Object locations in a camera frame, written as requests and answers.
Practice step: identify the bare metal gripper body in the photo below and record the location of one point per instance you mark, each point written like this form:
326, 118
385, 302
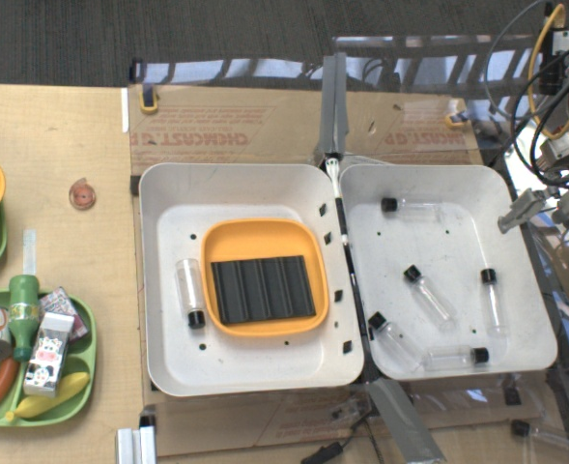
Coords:
561, 149

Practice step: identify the clear plastic bottle black cap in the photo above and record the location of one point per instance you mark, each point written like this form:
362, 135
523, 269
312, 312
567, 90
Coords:
489, 276
480, 355
389, 204
520, 428
377, 320
189, 288
412, 273

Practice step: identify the white plastic tray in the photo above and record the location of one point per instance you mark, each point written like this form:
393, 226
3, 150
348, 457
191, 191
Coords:
178, 356
458, 259

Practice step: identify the thin black and white rod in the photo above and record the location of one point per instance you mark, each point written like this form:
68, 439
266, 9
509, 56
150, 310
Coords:
343, 220

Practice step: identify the brown cardboard board red print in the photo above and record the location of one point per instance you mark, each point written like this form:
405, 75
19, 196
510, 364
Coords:
284, 124

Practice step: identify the black ribbed rack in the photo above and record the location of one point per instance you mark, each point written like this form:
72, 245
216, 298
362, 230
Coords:
263, 289

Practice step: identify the pink round disc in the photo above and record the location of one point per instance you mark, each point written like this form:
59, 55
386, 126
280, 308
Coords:
82, 195

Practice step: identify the green divided plate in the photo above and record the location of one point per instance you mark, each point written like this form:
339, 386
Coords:
82, 356

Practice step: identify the pink packet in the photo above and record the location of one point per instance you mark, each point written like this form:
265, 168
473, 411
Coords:
66, 302

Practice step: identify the white milk carton cow print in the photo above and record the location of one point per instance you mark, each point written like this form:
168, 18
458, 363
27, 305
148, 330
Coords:
47, 356

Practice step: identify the yellow banana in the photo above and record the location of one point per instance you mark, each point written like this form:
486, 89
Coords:
57, 394

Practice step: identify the green bottle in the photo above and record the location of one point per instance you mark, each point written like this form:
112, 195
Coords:
23, 302

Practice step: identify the black cylinder on white bracket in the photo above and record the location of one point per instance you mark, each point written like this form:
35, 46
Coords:
552, 73

